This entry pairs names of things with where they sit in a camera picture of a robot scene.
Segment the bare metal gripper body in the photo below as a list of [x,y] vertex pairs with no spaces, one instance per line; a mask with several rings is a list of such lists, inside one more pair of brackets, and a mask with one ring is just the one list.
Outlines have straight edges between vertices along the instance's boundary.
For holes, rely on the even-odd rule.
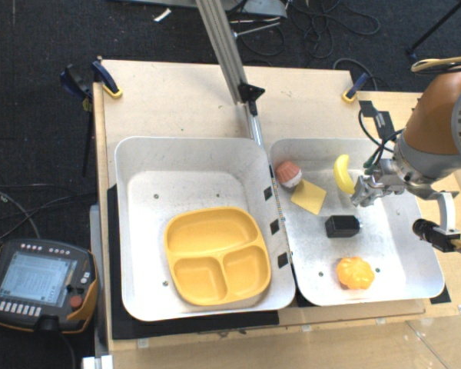
[[382,158],[365,172],[366,192],[369,198],[381,198],[390,194],[402,194],[405,182],[396,173],[393,160]]

